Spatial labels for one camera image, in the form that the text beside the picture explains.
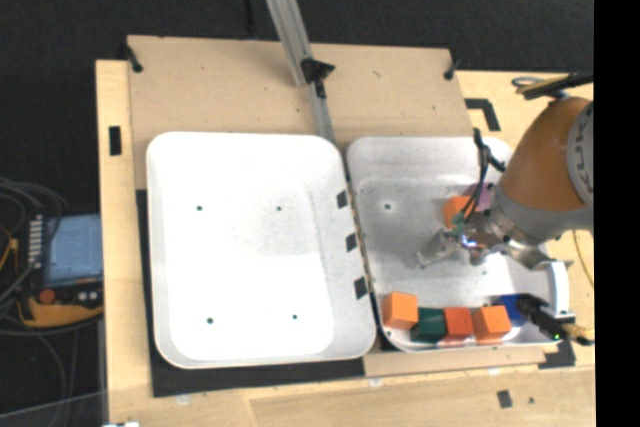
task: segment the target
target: black bracket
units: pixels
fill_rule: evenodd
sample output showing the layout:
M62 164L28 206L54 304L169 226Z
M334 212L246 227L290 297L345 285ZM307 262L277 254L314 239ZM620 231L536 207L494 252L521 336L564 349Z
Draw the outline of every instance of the black bracket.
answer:
M453 63L451 63L451 67L443 74L446 80L453 80L453 76L456 70L460 67L461 62L462 61L460 59L456 59Z
M131 68L136 73L140 73L142 70L144 70L144 68L138 61L136 54L133 53L133 50L131 49L131 47L126 43L121 43L120 46L118 47L118 59L121 59L124 61L131 61Z
M486 98L465 98L465 106L467 109L480 109L484 113L484 119L487 121L487 126L492 132L500 132L500 123L496 116L496 111L493 110L493 104Z
M336 69L333 64L327 64L320 61L316 61L308 57L303 59L300 63L302 67L302 73L307 84L314 84L316 86L316 95L318 98L327 98L327 92L324 89L324 79Z

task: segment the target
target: wooden table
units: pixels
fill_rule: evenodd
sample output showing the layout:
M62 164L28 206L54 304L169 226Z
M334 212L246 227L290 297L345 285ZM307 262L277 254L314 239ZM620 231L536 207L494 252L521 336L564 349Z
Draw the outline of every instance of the wooden table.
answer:
M166 130L314 133L305 88L293 85L278 42L132 36L144 70L96 63L109 419L147 426L595 425L595 351L573 344L575 366L540 370L550 347L479 347L364 357L357 379L156 398L151 369L135 191L144 151ZM524 101L510 84L529 73L458 71L446 49L312 45L336 65L328 106L341 150L364 135L470 135L473 126L515 148L547 99ZM550 75L538 74L543 78ZM592 98L593 86L576 90ZM488 100L492 132L467 99ZM120 148L114 145L119 139ZM569 267L578 323L594 323L593 238L566 233L547 245ZM499 392L512 405L503 407Z

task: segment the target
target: black clamp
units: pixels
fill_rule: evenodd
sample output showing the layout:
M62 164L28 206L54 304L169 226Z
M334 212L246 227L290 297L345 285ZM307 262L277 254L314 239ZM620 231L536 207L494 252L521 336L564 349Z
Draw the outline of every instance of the black clamp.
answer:
M443 74L446 80L453 80L453 76L456 70L460 67L461 62L462 61L460 59L456 59L453 63L451 63L451 67Z
M120 46L118 47L118 59L123 61L130 61L131 68L136 73L140 73L142 72L142 70L144 70L144 68L140 64L140 61L138 61L136 54L133 53L133 50L131 49L131 47L126 43L121 43Z
M575 315L557 319L544 311L543 306L549 306L549 303L531 294L520 294L516 299L516 308L520 314L552 340L568 338L584 346L595 344L595 330L575 325Z
M336 69L332 64L323 63L311 59L310 57L304 59L300 66L302 67L302 73L307 84L314 84L316 87L316 95L318 98L326 99L327 92L324 89L324 79Z

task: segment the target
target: black mat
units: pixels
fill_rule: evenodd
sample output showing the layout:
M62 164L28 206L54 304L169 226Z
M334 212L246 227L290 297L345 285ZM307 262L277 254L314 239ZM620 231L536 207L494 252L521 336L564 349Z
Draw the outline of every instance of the black mat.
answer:
M136 191L140 251L144 277L145 307L149 332L149 352L153 394L156 397L180 395L227 388L276 386L343 378L362 377L362 358L320 363L292 365L261 365L242 368L190 369L178 368L167 362L158 352L153 335L153 305L151 302L151 274L149 269L149 232L147 220L147 192Z

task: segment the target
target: blue block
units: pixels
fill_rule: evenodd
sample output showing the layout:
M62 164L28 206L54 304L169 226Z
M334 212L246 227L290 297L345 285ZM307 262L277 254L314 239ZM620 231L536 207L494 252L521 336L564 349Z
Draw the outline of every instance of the blue block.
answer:
M507 309L507 315L509 315L511 325L514 327L520 327L527 323L527 318L523 316L516 307L516 301L518 297L520 297L520 294L506 294L501 295L495 301L493 301L494 306L501 304Z

